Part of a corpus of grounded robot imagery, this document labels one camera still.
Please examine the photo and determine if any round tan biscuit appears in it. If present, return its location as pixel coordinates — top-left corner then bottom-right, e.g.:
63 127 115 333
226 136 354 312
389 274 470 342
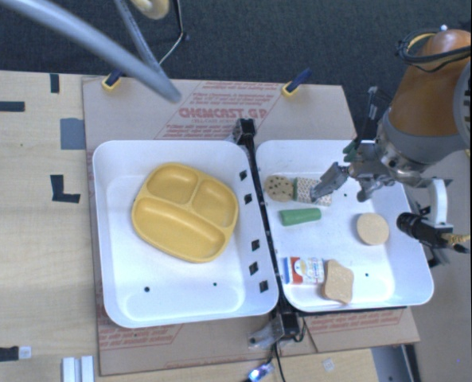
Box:
356 212 391 247

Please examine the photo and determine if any black block with thin wires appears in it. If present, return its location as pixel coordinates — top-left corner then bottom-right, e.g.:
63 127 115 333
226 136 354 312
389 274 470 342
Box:
247 311 305 350
234 118 258 147

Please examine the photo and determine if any brown cardboard board red print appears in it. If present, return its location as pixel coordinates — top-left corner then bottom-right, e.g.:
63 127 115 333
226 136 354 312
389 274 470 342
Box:
80 76 422 377

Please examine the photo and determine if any yellow divided plate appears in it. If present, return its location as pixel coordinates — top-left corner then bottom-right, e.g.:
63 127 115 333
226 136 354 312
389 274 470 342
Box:
131 162 240 264

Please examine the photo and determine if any green cone-shaped toy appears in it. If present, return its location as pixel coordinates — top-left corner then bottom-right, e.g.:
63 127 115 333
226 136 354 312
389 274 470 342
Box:
279 207 323 228

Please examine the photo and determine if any white red blue carton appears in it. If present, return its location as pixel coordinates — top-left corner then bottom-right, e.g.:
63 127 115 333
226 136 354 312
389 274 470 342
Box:
279 255 326 286

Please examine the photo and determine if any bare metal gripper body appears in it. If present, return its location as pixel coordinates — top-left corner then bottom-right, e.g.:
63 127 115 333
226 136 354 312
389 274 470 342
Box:
347 139 434 190

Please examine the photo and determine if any thin black rod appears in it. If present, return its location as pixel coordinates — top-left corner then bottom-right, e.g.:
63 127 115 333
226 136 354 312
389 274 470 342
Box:
243 135 296 325

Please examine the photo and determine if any tan bread slice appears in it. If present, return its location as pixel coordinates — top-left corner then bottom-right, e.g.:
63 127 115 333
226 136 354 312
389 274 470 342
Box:
319 258 356 306

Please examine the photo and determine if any black cylinder on white bracket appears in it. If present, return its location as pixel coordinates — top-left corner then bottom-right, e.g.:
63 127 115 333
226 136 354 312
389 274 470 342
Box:
396 177 455 251

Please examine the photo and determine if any chocolate chip biscuit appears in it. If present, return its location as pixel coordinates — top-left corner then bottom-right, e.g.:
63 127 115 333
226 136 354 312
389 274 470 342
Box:
263 174 295 204

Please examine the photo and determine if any white plastic tray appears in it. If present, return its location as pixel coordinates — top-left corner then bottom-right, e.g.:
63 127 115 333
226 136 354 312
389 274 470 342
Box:
92 139 281 329
255 139 435 314

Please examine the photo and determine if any green patterned packet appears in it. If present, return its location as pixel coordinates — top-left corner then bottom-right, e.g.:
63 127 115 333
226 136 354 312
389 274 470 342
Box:
291 177 334 208

